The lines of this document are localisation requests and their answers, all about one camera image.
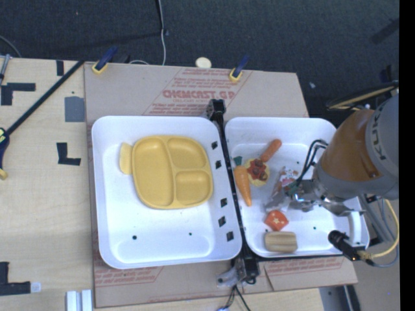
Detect black cylinder on white bracket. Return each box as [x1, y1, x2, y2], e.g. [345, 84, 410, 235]
[327, 205, 369, 262]

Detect tan bread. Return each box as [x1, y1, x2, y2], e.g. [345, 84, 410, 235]
[263, 231, 299, 253]

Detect orange sausage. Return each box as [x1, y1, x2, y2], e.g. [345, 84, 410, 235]
[260, 139, 283, 163]

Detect yellow pizza slice red topping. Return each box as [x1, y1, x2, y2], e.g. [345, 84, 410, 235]
[243, 157, 270, 188]

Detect red cube with yellow star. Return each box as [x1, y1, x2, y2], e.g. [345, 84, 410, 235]
[263, 209, 290, 233]

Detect white plastic tray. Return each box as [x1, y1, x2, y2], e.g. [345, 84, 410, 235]
[91, 115, 243, 270]
[224, 117, 370, 259]

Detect brown cardboard board red print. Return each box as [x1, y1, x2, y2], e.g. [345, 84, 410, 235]
[83, 62, 359, 309]

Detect yellow divided plate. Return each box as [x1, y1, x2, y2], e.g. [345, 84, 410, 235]
[119, 135, 214, 210]

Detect clear packet with red print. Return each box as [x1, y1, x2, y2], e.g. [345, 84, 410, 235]
[265, 165, 300, 214]

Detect thin black rod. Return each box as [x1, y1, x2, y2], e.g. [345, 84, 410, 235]
[213, 108, 252, 265]

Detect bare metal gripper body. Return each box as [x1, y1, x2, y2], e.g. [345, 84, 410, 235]
[303, 179, 366, 218]

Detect black block with wires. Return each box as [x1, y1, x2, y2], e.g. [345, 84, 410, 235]
[233, 256, 261, 281]
[206, 98, 226, 121]

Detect orange carrot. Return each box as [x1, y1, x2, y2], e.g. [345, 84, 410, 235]
[232, 155, 253, 207]

